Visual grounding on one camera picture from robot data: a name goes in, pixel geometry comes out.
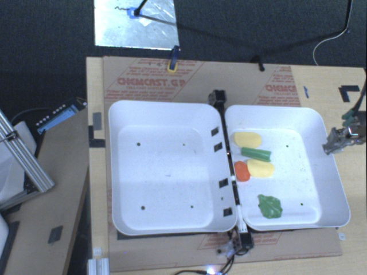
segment white plastic container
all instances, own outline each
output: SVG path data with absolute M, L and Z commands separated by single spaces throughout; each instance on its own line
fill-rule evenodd
M 308 108 L 240 106 L 225 114 L 233 161 L 245 160 L 236 131 L 261 135 L 275 172 L 237 182 L 241 216 L 255 230 L 345 225 L 350 211 L 326 130 Z M 219 113 L 210 105 L 118 101 L 109 111 L 112 217 L 127 235 L 227 231 L 237 208 Z M 259 194 L 280 199 L 264 218 Z

